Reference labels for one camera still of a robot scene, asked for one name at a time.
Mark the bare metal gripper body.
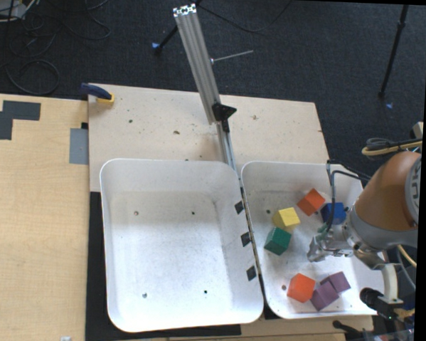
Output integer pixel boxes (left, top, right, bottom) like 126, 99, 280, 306
321, 221, 367, 256

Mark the purple cube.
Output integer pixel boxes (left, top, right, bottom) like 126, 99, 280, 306
319, 270, 353, 295
309, 279, 341, 313

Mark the yellow cube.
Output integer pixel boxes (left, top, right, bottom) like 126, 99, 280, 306
270, 205, 302, 232

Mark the orange cube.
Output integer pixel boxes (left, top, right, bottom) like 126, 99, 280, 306
285, 271, 317, 304
295, 187, 327, 218

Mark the white plastic tray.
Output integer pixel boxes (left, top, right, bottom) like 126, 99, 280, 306
233, 159, 393, 325
91, 154, 272, 341

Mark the black cylinder on white bracket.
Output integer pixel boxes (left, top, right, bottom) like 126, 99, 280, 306
358, 261, 407, 320

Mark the blue cube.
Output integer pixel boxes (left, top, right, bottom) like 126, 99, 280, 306
319, 200, 348, 226

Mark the pale wood board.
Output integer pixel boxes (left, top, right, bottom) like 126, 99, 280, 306
75, 83, 389, 341

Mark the green cube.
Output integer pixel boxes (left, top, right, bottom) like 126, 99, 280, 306
262, 226, 293, 257

